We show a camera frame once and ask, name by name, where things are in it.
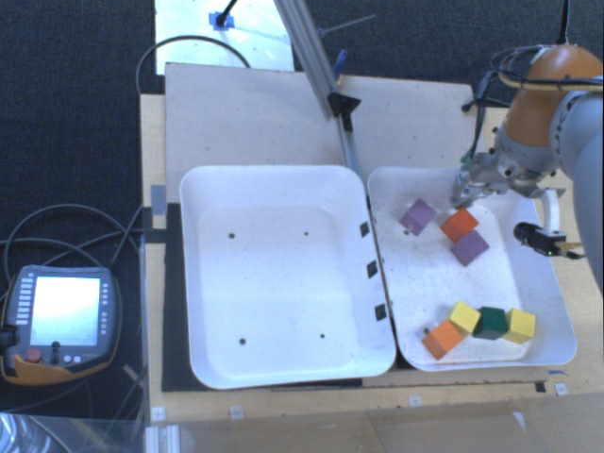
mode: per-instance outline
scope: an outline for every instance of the black cable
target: black cable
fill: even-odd
[[[86,380],[80,381],[75,386],[72,386],[71,388],[66,389],[65,391],[62,391],[61,393],[54,394],[50,397],[47,397],[46,399],[43,399],[42,401],[26,404],[24,406],[18,406],[17,408],[10,408],[9,410],[3,410],[2,412],[14,414],[15,412],[27,411],[27,410],[32,410],[34,408],[38,408],[39,406],[43,406],[45,404],[57,401],[58,399],[61,399],[62,397],[66,396],[67,394],[71,394],[73,391],[84,386],[86,382],[87,382]]]
[[[68,204],[60,204],[60,205],[53,205],[50,207],[45,207],[42,208],[40,210],[34,211],[33,213],[30,213],[29,215],[26,216],[26,218],[24,218],[19,225],[17,225],[11,232],[10,235],[8,236],[8,239],[5,243],[5,249],[4,249],[4,274],[6,276],[6,279],[8,281],[8,283],[10,283],[12,281],[12,274],[10,273],[10,267],[9,267],[9,263],[8,263],[8,257],[9,257],[9,252],[10,252],[10,248],[12,246],[12,243],[15,240],[15,236],[17,235],[17,233],[19,232],[19,230],[25,225],[27,224],[29,221],[31,221],[33,218],[43,214],[43,213],[47,213],[49,211],[54,211],[54,210],[83,210],[86,211],[88,213],[92,213],[98,217],[103,218],[105,221],[107,221],[108,223],[110,223],[111,225],[113,225],[114,227],[116,227],[117,229],[119,229],[122,233],[126,233],[126,229],[117,221],[115,220],[113,217],[111,217],[110,215],[104,213],[101,210],[98,210],[96,208],[93,207],[88,207],[86,205],[78,205],[78,204],[74,204],[74,203],[68,203]],[[136,243],[132,240],[131,237],[128,236],[127,238],[131,244],[137,248]]]
[[[55,442],[55,444],[62,448],[64,453],[73,453],[73,451],[55,434],[55,432],[49,429],[43,423],[41,423],[38,418],[32,418],[30,416],[28,416],[28,418],[33,421],[38,428],[41,428],[44,433],[50,436],[50,438]]]
[[[562,7],[562,21],[560,23],[560,37],[556,43],[568,43],[568,19],[570,17],[570,0],[564,0]]]
[[[143,67],[144,62],[148,59],[148,57],[151,54],[153,54],[160,47],[163,47],[164,45],[167,45],[168,43],[179,42],[179,41],[203,41],[203,42],[215,43],[216,45],[220,45],[221,47],[224,47],[226,50],[228,50],[229,52],[231,52],[235,56],[237,56],[237,58],[243,63],[243,65],[245,67],[247,67],[248,69],[251,67],[249,65],[249,62],[245,59],[245,57],[242,56],[237,49],[228,45],[228,43],[218,41],[216,39],[213,39],[212,37],[204,37],[202,35],[180,35],[178,37],[171,37],[170,39],[166,39],[164,41],[158,42],[155,45],[152,45],[151,47],[149,47],[145,51],[145,53],[143,54],[141,59],[139,60],[139,63],[136,66],[136,77],[135,77],[136,92],[138,95],[142,94],[140,75],[141,75],[141,68]]]
[[[488,100],[488,93],[491,84],[497,80],[497,73],[495,71],[487,72],[480,83],[478,84],[476,90],[476,102],[478,104],[478,111],[476,115],[476,122],[474,125],[474,140],[472,142],[472,146],[469,151],[466,153],[464,160],[472,160],[474,155],[476,154],[476,149],[478,147],[478,140],[480,138],[480,132],[482,130],[482,124],[484,123],[484,113],[486,108],[486,102]]]
[[[141,214],[142,210],[143,210],[143,205],[140,205],[137,208],[134,215],[132,215],[132,219],[130,220],[130,223],[128,224],[128,226],[126,227],[126,230],[124,231],[122,240],[120,241],[120,244],[118,245],[117,249],[115,250],[115,253],[113,254],[113,258],[109,262],[108,268],[110,270],[112,270],[113,267],[115,266],[115,262],[117,261],[117,258],[119,257],[120,253],[122,252],[122,249],[124,248],[124,244],[126,243],[126,240],[128,239],[128,237],[130,236],[130,233],[132,232],[132,228],[134,227],[134,224],[136,223],[136,220],[139,217],[139,214]]]
[[[483,101],[485,104],[493,104],[494,106],[499,106],[501,108],[508,108],[510,106],[509,102],[502,101],[501,99],[495,99],[494,97],[485,97]],[[470,102],[461,106],[461,111],[469,112],[472,106],[474,106],[476,103],[476,98],[473,98]]]
[[[13,239],[12,243],[46,244],[46,245],[51,245],[51,246],[56,246],[56,247],[61,247],[61,248],[67,248],[70,252],[81,255],[86,260],[90,261],[94,266],[96,266],[96,267],[103,266],[103,264],[100,261],[98,261],[91,254],[89,254],[86,250],[83,250],[82,248],[80,248],[77,245],[73,245],[73,244],[67,243],[67,242],[62,242],[61,240],[55,240],[55,239],[50,239],[50,238],[17,238],[17,239]],[[0,242],[0,246],[4,245],[6,247],[7,244],[8,244],[8,241]],[[8,291],[6,291],[2,295],[0,295],[0,304],[5,299],[7,294],[8,294]]]
[[[130,235],[131,235],[132,233],[144,233],[144,231],[143,231],[143,230],[138,230],[138,229],[131,229],[131,230],[130,230]],[[113,232],[111,232],[111,233],[108,233],[107,235],[102,235],[102,236],[100,236],[100,237],[93,238],[92,240],[88,240],[87,242],[81,243],[81,244],[76,245],[76,246],[77,246],[77,248],[86,248],[86,247],[88,247],[88,246],[95,245],[95,244],[97,244],[97,243],[101,243],[101,242],[104,242],[104,241],[110,240],[110,239],[112,239],[112,238],[115,238],[115,237],[122,237],[122,236],[124,236],[124,233],[123,233],[123,232],[121,232],[121,231],[113,231]],[[17,243],[17,242],[18,242],[18,241],[20,241],[20,240],[22,240],[22,239],[16,239],[16,240],[15,240],[15,241],[13,241],[13,242],[14,242],[14,243]],[[139,254],[139,249],[138,249],[136,246],[134,247],[134,251],[137,253],[137,255]],[[56,255],[56,256],[55,256],[55,257],[53,257],[52,259],[47,260],[47,261],[46,261],[45,263],[43,263],[42,265],[52,265],[52,264],[53,264],[53,263],[55,263],[56,261],[59,261],[59,260],[61,260],[61,259],[64,259],[65,257],[68,257],[68,256],[69,256],[69,255],[71,255],[72,253],[73,253],[73,252],[72,252],[71,250],[67,250],[66,252],[63,252],[63,253],[61,253],[61,254]]]
[[[126,396],[124,396],[124,400],[122,401],[122,404],[120,405],[120,407],[118,408],[117,412],[115,412],[115,414],[113,415],[113,418],[111,419],[111,422],[115,422],[117,421],[117,419],[120,416],[120,413],[124,410],[124,408],[126,407],[126,403],[128,401],[128,399],[130,399],[130,397],[134,394],[134,392],[136,391],[136,389],[139,387],[139,384],[141,383],[141,381],[143,380],[144,376],[147,374],[147,366],[145,365],[141,371],[141,373],[136,377],[136,379],[134,379],[134,383],[132,384],[132,386],[130,386],[130,389],[128,390],[128,392],[126,393]]]
[[[520,86],[546,85],[546,86],[602,86],[602,81],[596,77],[565,77],[562,79],[534,79],[527,78],[513,70],[514,64],[521,57],[533,57],[542,50],[553,48],[553,45],[531,45],[516,47],[497,52],[491,57],[491,67],[494,72],[504,75]]]
[[[94,402],[92,401],[92,388],[91,388],[91,383],[85,379],[84,382],[86,383],[86,396],[88,397],[88,417],[90,419],[94,418]]]
[[[143,399],[141,398],[141,400],[134,405],[134,408],[132,408],[129,412],[127,412],[124,415],[124,420],[125,421],[132,420],[132,418],[131,418],[132,414],[134,414],[141,408],[142,403],[143,403]]]

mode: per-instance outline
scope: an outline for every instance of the green cube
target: green cube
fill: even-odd
[[[474,329],[474,337],[494,341],[508,331],[506,312],[494,307],[481,307],[480,318]]]

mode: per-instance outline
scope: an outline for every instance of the white plastic tray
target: white plastic tray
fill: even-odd
[[[200,381],[230,389],[392,366],[383,284],[368,274],[377,252],[364,188],[351,171],[200,167],[185,175],[180,197]]]
[[[455,169],[378,168],[369,179],[377,244],[392,303],[398,346],[418,369],[442,371],[569,362],[577,342],[551,259],[513,237],[519,222],[539,223],[532,201],[516,193],[479,200],[470,209],[490,248],[467,267],[450,252],[440,225],[454,212],[448,198]],[[417,198],[437,210],[417,237],[398,221]],[[523,345],[472,337],[436,361],[421,340],[458,300],[475,308],[516,307],[537,315],[535,338]]]

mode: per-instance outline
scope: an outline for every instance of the blue clip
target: blue clip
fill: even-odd
[[[227,15],[226,16],[226,20],[225,20],[225,24],[224,25],[218,25],[216,23],[216,19],[222,15],[222,11],[215,11],[214,13],[210,14],[209,20],[210,20],[210,25],[214,28],[214,30],[222,30],[224,32],[227,32],[230,28],[235,28],[235,19],[233,19],[232,15]]]
[[[341,50],[340,54],[338,54],[336,64],[333,66],[333,74],[335,75],[336,80],[340,78],[340,74],[342,73],[342,69],[344,67],[344,63],[346,62],[347,57],[348,53],[345,50]]]

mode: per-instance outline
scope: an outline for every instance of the yellow cube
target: yellow cube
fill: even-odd
[[[463,335],[474,332],[474,328],[480,319],[480,312],[459,300],[446,316]]]
[[[510,309],[506,313],[508,332],[501,336],[507,341],[524,344],[535,336],[535,323],[537,317],[529,312],[519,309]]]

